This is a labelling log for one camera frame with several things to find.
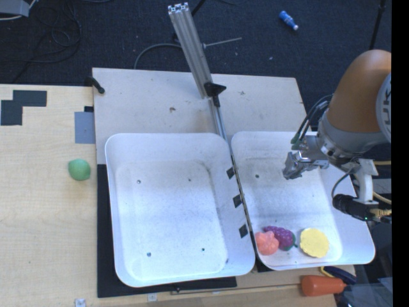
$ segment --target blue bottle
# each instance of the blue bottle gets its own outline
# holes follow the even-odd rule
[[[279,14],[280,19],[284,23],[286,23],[289,27],[291,27],[294,31],[298,29],[298,25],[294,23],[293,17],[288,15],[284,10]]]

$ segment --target green ball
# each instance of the green ball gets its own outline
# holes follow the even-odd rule
[[[68,163],[68,171],[74,180],[84,181],[89,179],[91,167],[84,159],[74,159]]]

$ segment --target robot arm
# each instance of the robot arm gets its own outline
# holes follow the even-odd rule
[[[354,174],[359,183],[358,198],[338,194],[335,208],[365,220],[373,201],[372,176],[377,175],[372,160],[360,158],[372,147],[391,143],[391,53],[370,50],[358,56],[345,71],[318,123],[316,135],[297,133],[293,138],[283,175],[301,177],[304,171],[329,165],[346,175]]]

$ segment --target empty white tray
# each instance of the empty white tray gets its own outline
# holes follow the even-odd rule
[[[291,230],[299,245],[305,228],[317,228],[328,237],[330,249],[322,258],[306,255],[299,247],[258,254],[269,268],[280,271],[325,265],[367,264],[374,245],[365,222],[332,206],[330,192],[344,175],[337,168],[305,171],[301,178],[282,175],[294,132],[239,132],[231,141],[252,231],[273,225]],[[354,196],[351,181],[344,180],[336,193]]]
[[[253,268],[229,146],[220,136],[115,134],[105,155],[114,263],[122,282],[146,287]]]

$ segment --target wooden tabletop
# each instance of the wooden tabletop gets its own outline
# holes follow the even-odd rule
[[[336,306],[306,297],[303,275],[317,268],[252,272],[236,288],[98,298],[96,293],[96,148],[75,142],[74,114],[93,106],[93,89],[0,85],[47,92],[45,107],[24,106],[22,125],[0,126],[0,296],[3,306]],[[91,177],[76,181],[68,162],[85,159]]]

